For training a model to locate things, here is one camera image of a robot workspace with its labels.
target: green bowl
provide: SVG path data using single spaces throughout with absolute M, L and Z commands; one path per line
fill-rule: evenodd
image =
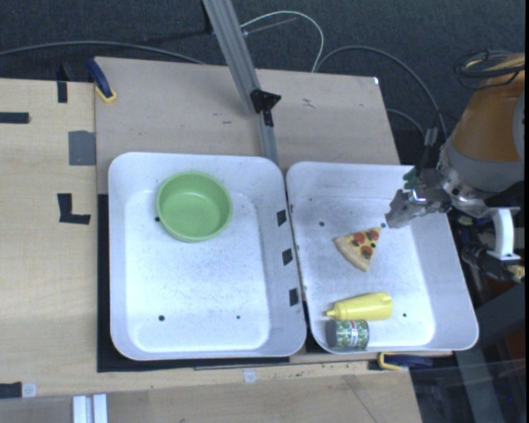
M 166 179 L 157 192 L 157 214 L 180 241 L 204 241 L 219 234 L 233 205 L 225 187 L 208 174 L 189 171 Z

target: yellow bottle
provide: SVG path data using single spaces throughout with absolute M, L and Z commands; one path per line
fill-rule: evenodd
M 326 315 L 336 320 L 385 320 L 391 317 L 393 309 L 391 296 L 378 292 L 335 302 Z

